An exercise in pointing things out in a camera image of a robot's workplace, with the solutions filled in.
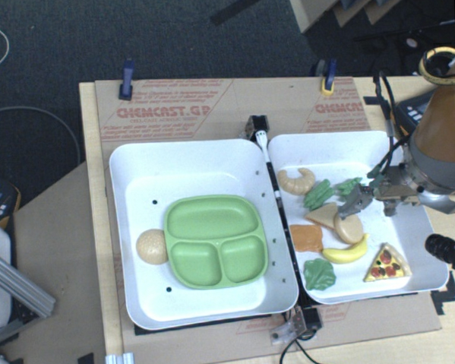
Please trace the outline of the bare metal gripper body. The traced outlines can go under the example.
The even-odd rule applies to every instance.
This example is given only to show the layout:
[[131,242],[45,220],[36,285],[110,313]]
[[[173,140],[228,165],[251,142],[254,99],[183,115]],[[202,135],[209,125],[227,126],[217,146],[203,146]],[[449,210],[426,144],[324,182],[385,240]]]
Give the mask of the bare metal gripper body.
[[374,196],[384,202],[385,214],[396,213],[399,203],[420,204],[443,214],[455,214],[455,166],[430,162],[421,168],[416,163],[401,163],[388,169]]

